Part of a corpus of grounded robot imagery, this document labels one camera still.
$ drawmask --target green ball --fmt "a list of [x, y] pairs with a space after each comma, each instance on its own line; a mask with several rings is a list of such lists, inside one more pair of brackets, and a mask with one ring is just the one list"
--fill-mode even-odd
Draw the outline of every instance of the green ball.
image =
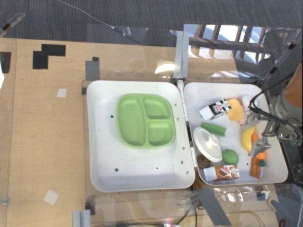
[[223, 161], [229, 165], [236, 165], [239, 162], [238, 154], [232, 149], [223, 151]]

